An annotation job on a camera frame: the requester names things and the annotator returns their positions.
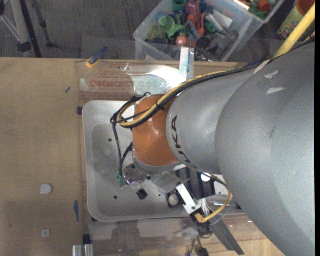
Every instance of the yellow pole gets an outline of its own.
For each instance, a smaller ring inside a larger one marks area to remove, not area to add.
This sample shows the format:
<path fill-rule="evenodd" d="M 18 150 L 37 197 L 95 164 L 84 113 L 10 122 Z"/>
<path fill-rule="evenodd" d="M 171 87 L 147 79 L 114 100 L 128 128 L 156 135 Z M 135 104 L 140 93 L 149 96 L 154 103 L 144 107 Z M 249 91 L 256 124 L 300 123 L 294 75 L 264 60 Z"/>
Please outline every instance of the yellow pole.
<path fill-rule="evenodd" d="M 285 40 L 283 45 L 273 56 L 273 58 L 279 57 L 289 52 L 292 49 L 292 47 L 294 47 L 296 42 L 300 39 L 300 37 L 304 34 L 304 32 L 309 28 L 311 23 L 314 22 L 315 19 L 316 19 L 316 3 L 313 4 L 313 6 L 306 13 L 306 15 L 300 21 L 300 23 L 292 31 L 290 36 Z"/>

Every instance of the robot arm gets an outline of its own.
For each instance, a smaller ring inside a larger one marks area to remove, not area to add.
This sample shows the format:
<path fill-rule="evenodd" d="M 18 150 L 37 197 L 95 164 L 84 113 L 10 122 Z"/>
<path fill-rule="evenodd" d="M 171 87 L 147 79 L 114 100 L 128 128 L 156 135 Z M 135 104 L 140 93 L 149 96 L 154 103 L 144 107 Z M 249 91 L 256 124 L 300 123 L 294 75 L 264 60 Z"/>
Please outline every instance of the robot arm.
<path fill-rule="evenodd" d="M 189 80 L 141 100 L 132 122 L 118 121 L 133 129 L 146 177 L 178 164 L 222 174 L 282 252 L 315 255 L 315 43 L 254 71 Z"/>

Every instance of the metal rod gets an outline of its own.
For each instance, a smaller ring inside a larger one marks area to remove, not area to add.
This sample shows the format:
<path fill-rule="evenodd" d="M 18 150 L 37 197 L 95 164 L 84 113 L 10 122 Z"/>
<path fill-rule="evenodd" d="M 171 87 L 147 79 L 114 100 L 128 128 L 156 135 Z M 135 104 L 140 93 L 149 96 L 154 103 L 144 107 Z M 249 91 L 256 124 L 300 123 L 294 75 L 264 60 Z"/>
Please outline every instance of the metal rod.
<path fill-rule="evenodd" d="M 13 25 L 13 23 L 9 20 L 9 18 L 6 15 L 0 15 L 0 22 L 3 21 L 4 24 L 8 27 L 8 29 L 11 31 L 11 33 L 14 35 L 14 37 L 17 39 L 18 42 L 20 42 L 19 39 L 19 32 L 17 28 Z"/>
<path fill-rule="evenodd" d="M 72 248 L 72 256 L 84 256 L 82 245 L 74 245 Z"/>
<path fill-rule="evenodd" d="M 94 256 L 94 246 L 92 244 L 86 244 L 84 246 L 85 256 Z"/>
<path fill-rule="evenodd" d="M 23 45 L 29 42 L 29 34 L 19 0 L 11 0 L 11 6 L 15 19 L 16 29 L 19 35 L 18 38 L 20 40 L 20 43 Z"/>
<path fill-rule="evenodd" d="M 32 21 L 31 21 L 31 18 L 30 18 L 30 14 L 29 14 L 29 11 L 28 11 L 26 0 L 20 0 L 20 5 L 21 5 L 21 10 L 22 10 L 22 14 L 23 14 L 23 17 L 24 17 L 24 20 L 25 20 L 25 24 L 26 24 L 27 30 L 28 30 L 30 38 L 31 38 L 31 42 L 32 42 L 32 45 L 33 45 L 35 56 L 37 58 L 42 58 L 41 50 L 40 50 L 40 47 L 38 45 L 38 40 L 37 40 L 37 37 L 36 37 L 34 26 L 32 25 Z"/>
<path fill-rule="evenodd" d="M 46 24 L 46 21 L 44 20 L 42 14 L 41 14 L 38 1 L 37 0 L 31 0 L 31 5 L 32 5 L 33 9 L 35 10 L 36 16 L 37 16 L 38 21 L 39 21 L 39 25 L 43 30 L 46 46 L 52 47 L 53 43 L 51 42 L 51 40 L 49 38 L 49 34 L 48 34 L 48 31 L 47 31 L 47 24 Z"/>

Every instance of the metal bracket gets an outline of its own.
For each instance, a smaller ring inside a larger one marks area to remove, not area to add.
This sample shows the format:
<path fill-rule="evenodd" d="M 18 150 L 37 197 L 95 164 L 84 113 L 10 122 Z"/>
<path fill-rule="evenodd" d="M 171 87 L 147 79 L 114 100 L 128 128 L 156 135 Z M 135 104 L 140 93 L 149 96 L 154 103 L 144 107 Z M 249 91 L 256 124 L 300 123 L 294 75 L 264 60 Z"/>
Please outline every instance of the metal bracket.
<path fill-rule="evenodd" d="M 201 205 L 196 199 L 193 199 L 190 195 L 189 191 L 185 187 L 184 184 L 181 184 L 176 187 L 176 190 L 179 192 L 180 196 L 182 197 L 184 204 L 183 207 L 186 210 L 186 212 L 191 215 L 197 210 L 201 208 Z"/>
<path fill-rule="evenodd" d="M 74 245 L 72 256 L 94 256 L 94 247 L 92 244 Z"/>
<path fill-rule="evenodd" d="M 170 172 L 161 174 L 160 176 L 155 177 L 152 181 L 154 185 L 161 188 L 167 193 L 170 193 L 171 191 L 175 190 L 178 184 L 182 184 L 184 182 L 184 180 L 173 175 Z"/>
<path fill-rule="evenodd" d="M 148 174 L 134 163 L 127 165 L 123 170 L 124 181 L 129 186 L 143 183 L 147 176 Z"/>
<path fill-rule="evenodd" d="M 194 77 L 195 73 L 195 49 L 182 47 L 180 55 L 179 74 L 185 80 Z"/>

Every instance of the black connector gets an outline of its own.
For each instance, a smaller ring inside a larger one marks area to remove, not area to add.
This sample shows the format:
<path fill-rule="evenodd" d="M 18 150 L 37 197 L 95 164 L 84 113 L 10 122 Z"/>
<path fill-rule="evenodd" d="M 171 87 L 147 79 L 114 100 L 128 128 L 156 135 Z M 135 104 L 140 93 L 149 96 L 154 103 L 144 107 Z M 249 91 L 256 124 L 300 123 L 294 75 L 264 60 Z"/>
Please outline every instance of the black connector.
<path fill-rule="evenodd" d="M 197 218 L 196 218 L 196 216 L 195 216 L 196 214 L 200 214 L 200 215 L 203 216 L 205 213 L 204 213 L 204 211 L 202 210 L 202 208 L 200 208 L 200 209 L 194 211 L 193 213 L 191 213 L 190 217 L 191 217 L 191 219 L 193 220 L 193 222 L 198 223 L 198 220 L 197 220 Z"/>
<path fill-rule="evenodd" d="M 208 250 L 206 248 L 201 248 L 199 252 L 196 253 L 197 256 L 209 256 Z"/>
<path fill-rule="evenodd" d="M 84 245 L 84 246 L 85 246 L 85 245 L 91 245 L 91 244 L 92 244 L 92 242 L 91 242 L 91 237 L 90 237 L 89 234 L 84 234 L 82 238 L 83 238 L 83 245 Z"/>
<path fill-rule="evenodd" d="M 136 194 L 138 195 L 140 200 L 143 200 L 148 196 L 147 192 L 143 188 L 140 189 Z"/>
<path fill-rule="evenodd" d="M 78 107 L 76 108 L 76 114 L 79 115 L 79 116 L 82 116 L 82 110 L 83 110 L 83 107 L 78 106 Z"/>
<path fill-rule="evenodd" d="M 29 52 L 32 49 L 32 45 L 29 41 L 25 43 L 18 42 L 16 44 L 16 47 L 17 47 L 17 50 L 21 53 Z"/>
<path fill-rule="evenodd" d="M 201 238 L 212 235 L 212 231 L 210 229 L 210 222 L 209 221 L 207 221 L 206 223 L 197 222 L 196 225 L 197 225 L 199 236 Z"/>

